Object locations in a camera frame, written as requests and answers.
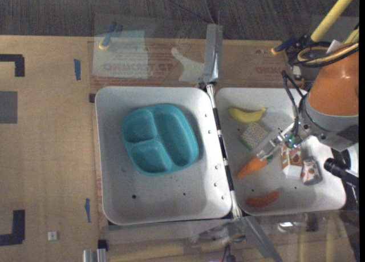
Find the teal plate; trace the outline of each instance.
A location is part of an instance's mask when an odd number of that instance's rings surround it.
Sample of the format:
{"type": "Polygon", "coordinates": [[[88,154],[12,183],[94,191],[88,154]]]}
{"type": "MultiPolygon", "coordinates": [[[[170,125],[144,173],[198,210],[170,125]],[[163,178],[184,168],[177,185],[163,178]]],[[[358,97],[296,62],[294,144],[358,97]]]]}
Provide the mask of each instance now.
{"type": "Polygon", "coordinates": [[[129,113],[121,134],[133,165],[149,176],[191,166],[199,147],[184,113],[172,104],[156,104],[129,113]]]}

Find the carrot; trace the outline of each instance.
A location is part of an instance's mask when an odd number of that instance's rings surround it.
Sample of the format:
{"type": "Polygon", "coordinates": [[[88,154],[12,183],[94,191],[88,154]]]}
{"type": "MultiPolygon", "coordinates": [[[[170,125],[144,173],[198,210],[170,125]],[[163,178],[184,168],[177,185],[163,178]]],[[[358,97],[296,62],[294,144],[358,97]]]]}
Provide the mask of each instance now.
{"type": "Polygon", "coordinates": [[[251,207],[264,207],[279,198],[278,191],[273,191],[270,194],[263,197],[248,197],[246,199],[246,204],[251,207]]]}
{"type": "Polygon", "coordinates": [[[267,160],[264,159],[260,161],[257,156],[255,156],[252,160],[245,164],[245,166],[236,174],[236,177],[243,178],[251,173],[262,169],[267,163],[267,160]]]}

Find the banana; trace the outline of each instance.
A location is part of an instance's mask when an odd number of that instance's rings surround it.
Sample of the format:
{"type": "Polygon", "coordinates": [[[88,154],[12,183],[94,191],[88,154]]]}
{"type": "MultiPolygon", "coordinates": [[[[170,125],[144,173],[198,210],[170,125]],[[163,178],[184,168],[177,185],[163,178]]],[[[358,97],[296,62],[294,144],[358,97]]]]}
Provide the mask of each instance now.
{"type": "Polygon", "coordinates": [[[262,114],[266,111],[266,108],[261,108],[254,112],[243,112],[238,108],[229,107],[228,113],[234,119],[241,123],[252,123],[261,119],[262,114]]]}

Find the dark floor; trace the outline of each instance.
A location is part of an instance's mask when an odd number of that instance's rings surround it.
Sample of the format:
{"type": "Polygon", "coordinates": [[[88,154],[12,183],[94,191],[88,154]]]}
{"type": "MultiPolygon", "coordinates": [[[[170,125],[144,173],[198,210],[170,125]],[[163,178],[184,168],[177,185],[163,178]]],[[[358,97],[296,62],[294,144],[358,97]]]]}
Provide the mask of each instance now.
{"type": "MultiPolygon", "coordinates": [[[[224,26],[228,39],[286,40],[313,28],[336,0],[0,0],[0,34],[93,36],[104,32],[109,17],[138,26],[136,18],[151,19],[154,37],[203,38],[205,25],[224,26]]],[[[359,17],[354,0],[344,17],[359,17]]]]}

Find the gray square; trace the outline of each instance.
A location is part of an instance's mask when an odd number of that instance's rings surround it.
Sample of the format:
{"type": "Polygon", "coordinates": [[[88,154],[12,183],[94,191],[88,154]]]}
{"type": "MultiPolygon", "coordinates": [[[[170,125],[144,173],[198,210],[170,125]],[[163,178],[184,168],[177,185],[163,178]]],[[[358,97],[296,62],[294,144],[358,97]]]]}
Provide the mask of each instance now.
{"type": "Polygon", "coordinates": [[[18,122],[18,92],[0,91],[0,124],[18,122]]]}

